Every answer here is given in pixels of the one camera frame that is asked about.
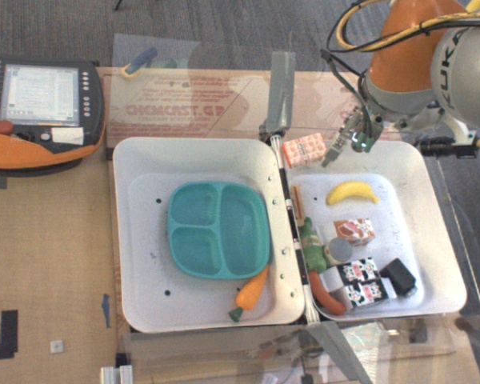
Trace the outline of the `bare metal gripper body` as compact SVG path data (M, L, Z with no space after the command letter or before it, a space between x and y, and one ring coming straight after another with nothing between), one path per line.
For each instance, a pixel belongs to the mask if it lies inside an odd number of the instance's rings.
M355 107L340 129L341 136L350 140L352 145L373 145L379 140L382 131L382 118L370 114L364 107Z

